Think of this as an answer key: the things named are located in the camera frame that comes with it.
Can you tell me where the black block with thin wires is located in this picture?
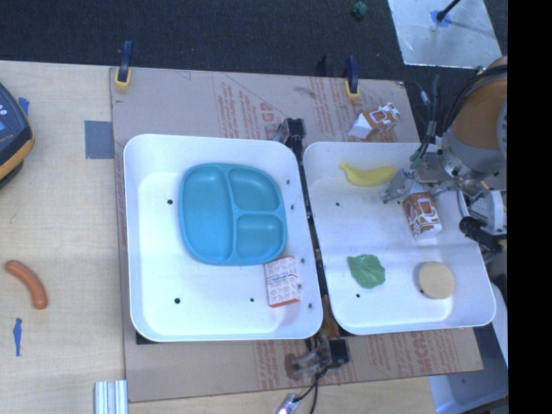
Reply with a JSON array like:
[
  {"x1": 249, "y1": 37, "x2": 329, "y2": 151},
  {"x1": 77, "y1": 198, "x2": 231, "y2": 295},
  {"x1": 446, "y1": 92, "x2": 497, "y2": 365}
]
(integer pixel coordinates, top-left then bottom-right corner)
[
  {"x1": 270, "y1": 117, "x2": 306, "y2": 147},
  {"x1": 327, "y1": 337, "x2": 350, "y2": 367}
]

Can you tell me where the yellow banana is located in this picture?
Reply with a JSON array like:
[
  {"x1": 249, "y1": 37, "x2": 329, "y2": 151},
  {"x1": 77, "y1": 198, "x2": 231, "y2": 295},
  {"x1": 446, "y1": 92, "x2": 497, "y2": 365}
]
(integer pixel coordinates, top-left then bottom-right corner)
[{"x1": 339, "y1": 160, "x2": 398, "y2": 187}]

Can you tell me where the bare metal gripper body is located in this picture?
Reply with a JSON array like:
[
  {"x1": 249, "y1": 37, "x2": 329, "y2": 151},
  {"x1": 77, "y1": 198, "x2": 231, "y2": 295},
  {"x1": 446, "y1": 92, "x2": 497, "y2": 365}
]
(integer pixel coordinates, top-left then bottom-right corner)
[{"x1": 411, "y1": 152, "x2": 485, "y2": 197}]

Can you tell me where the orange sausage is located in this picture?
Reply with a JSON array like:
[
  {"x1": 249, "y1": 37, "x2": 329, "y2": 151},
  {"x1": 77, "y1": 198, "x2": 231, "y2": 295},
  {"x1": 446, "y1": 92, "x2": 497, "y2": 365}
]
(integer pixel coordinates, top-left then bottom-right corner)
[{"x1": 4, "y1": 260, "x2": 49, "y2": 311}]

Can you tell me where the orange and white packet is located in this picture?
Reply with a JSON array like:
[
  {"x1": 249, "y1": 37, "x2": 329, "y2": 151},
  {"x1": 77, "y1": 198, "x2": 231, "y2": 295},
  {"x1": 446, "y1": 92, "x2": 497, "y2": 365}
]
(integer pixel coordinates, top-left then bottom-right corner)
[{"x1": 263, "y1": 255, "x2": 302, "y2": 309}]

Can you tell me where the blue divided plate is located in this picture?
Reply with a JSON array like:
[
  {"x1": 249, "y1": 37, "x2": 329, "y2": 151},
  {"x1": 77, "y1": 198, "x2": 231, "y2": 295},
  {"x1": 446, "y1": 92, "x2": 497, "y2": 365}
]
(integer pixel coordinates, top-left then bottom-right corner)
[{"x1": 178, "y1": 162, "x2": 288, "y2": 267}]

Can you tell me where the white plastic tray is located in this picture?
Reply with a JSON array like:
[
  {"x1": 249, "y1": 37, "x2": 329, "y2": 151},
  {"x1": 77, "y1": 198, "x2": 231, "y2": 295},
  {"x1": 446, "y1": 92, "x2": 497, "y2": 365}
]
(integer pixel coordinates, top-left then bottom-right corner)
[
  {"x1": 302, "y1": 141, "x2": 498, "y2": 336},
  {"x1": 122, "y1": 133, "x2": 324, "y2": 343}
]

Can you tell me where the green lettuce leaf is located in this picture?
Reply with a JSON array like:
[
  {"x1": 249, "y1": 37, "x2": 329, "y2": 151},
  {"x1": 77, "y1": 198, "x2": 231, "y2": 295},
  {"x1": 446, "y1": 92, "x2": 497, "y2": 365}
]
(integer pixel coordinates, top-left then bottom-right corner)
[{"x1": 346, "y1": 254, "x2": 386, "y2": 290}]

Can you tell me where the brown cardboard board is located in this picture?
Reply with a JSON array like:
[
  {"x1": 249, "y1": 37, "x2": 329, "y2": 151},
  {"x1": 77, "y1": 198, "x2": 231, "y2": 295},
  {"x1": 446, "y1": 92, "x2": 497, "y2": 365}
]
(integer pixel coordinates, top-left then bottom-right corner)
[{"x1": 109, "y1": 66, "x2": 485, "y2": 404}]

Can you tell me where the round tan biscuit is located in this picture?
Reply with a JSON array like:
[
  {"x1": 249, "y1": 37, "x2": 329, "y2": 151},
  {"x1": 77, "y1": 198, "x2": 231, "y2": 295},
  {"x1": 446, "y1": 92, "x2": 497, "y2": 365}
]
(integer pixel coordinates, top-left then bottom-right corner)
[{"x1": 413, "y1": 260, "x2": 456, "y2": 302}]

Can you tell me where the black cylinder on white bracket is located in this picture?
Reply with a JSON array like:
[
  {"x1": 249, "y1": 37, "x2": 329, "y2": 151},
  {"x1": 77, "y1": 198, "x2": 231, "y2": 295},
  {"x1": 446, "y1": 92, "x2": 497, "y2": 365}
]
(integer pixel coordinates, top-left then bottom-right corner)
[{"x1": 456, "y1": 187, "x2": 509, "y2": 254}]

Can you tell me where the orange and white carton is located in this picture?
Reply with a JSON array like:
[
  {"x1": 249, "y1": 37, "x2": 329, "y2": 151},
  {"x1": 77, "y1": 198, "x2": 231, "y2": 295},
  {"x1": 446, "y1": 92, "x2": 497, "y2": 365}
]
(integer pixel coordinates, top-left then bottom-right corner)
[
  {"x1": 347, "y1": 102, "x2": 401, "y2": 141},
  {"x1": 401, "y1": 190, "x2": 444, "y2": 241}
]

